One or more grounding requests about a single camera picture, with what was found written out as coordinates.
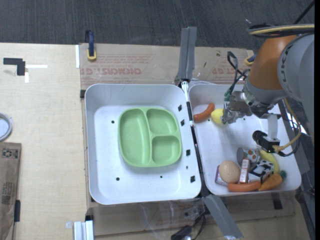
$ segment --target toy food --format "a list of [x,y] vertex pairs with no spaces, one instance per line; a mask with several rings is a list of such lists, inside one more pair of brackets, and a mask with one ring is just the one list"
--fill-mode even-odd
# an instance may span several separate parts
[[240,178],[240,171],[239,166],[231,160],[223,161],[219,166],[220,177],[226,183],[237,183]]
[[208,118],[210,116],[211,112],[214,111],[214,109],[215,109],[215,104],[209,103],[209,105],[205,111],[203,111],[199,114],[195,114],[193,116],[193,121],[198,122],[198,121],[202,121],[202,120]]
[[278,174],[280,169],[279,169],[278,162],[277,162],[276,158],[274,157],[274,155],[271,154],[271,153],[267,153],[263,149],[261,149],[259,151],[259,153],[260,153],[260,159],[261,160],[267,160],[267,161],[273,163],[273,173],[274,174]]
[[261,182],[259,180],[254,180],[244,184],[236,184],[236,183],[228,184],[228,190],[231,192],[249,192],[249,191],[257,190],[260,187],[261,187]]
[[222,125],[223,123],[221,122],[220,117],[222,117],[223,114],[224,114],[223,108],[216,108],[214,111],[211,112],[211,118],[216,124]]
[[258,189],[259,191],[271,190],[276,186],[280,185],[283,178],[287,176],[284,170],[280,171],[280,173],[272,174],[269,178],[267,178]]

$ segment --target hot dog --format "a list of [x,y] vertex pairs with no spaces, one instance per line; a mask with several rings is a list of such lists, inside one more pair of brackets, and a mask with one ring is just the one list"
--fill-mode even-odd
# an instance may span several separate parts
[[229,183],[228,190],[231,192],[249,192],[261,188],[261,182],[259,180],[251,181],[249,183],[237,184]]
[[193,115],[193,121],[198,122],[198,121],[201,121],[201,120],[208,118],[210,116],[211,112],[214,111],[214,109],[215,109],[215,104],[209,103],[209,105],[205,111],[203,111],[199,114]]

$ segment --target gray floor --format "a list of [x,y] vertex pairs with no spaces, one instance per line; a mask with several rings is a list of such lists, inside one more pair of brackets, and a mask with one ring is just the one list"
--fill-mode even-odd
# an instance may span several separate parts
[[[196,46],[246,48],[263,40],[246,28],[292,24],[312,0],[0,0],[0,42],[78,44],[92,30],[96,43],[179,46],[181,29],[197,27]],[[299,22],[315,23],[313,6]],[[291,100],[296,111],[301,105]],[[311,239],[315,237],[314,143],[301,138],[297,192]]]

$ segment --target qr code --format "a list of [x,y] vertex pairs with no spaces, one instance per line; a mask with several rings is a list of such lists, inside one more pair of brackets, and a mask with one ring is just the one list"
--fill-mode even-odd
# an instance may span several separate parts
[[3,194],[1,197],[1,204],[3,205],[10,205],[11,196],[7,194]]

